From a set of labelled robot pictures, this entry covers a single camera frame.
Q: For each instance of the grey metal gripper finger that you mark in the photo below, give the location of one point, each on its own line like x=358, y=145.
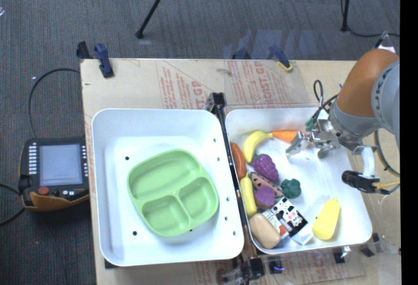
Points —
x=326, y=150
x=298, y=143

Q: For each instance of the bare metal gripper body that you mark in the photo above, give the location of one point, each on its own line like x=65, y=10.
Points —
x=325, y=135

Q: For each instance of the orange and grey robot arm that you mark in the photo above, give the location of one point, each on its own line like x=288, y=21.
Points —
x=359, y=87

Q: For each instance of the orange carrot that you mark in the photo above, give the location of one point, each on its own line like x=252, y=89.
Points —
x=284, y=135

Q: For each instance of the white plastic tray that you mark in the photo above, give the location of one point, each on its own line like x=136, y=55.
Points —
x=114, y=133
x=326, y=172

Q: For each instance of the purple grapes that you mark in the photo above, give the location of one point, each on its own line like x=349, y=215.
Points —
x=266, y=167

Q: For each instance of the green broccoli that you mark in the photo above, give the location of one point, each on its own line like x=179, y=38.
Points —
x=291, y=188

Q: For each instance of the yellow banana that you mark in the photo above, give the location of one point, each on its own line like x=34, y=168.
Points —
x=251, y=143

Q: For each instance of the watermelon slice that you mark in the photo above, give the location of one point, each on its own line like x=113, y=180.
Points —
x=263, y=181

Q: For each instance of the red sausage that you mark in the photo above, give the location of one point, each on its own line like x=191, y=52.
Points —
x=238, y=159

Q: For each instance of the yellow corn cob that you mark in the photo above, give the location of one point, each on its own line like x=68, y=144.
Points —
x=248, y=195

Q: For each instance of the black and white carton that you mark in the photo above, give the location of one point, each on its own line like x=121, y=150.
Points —
x=292, y=218

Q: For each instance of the tan bread roll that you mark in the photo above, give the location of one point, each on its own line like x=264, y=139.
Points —
x=264, y=230

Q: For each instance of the green divided plate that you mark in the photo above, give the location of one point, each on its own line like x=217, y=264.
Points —
x=163, y=179

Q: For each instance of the brown cardboard board red print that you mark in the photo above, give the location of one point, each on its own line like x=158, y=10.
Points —
x=147, y=87

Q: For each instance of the black cylinder on white bracket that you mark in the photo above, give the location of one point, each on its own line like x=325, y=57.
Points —
x=357, y=179

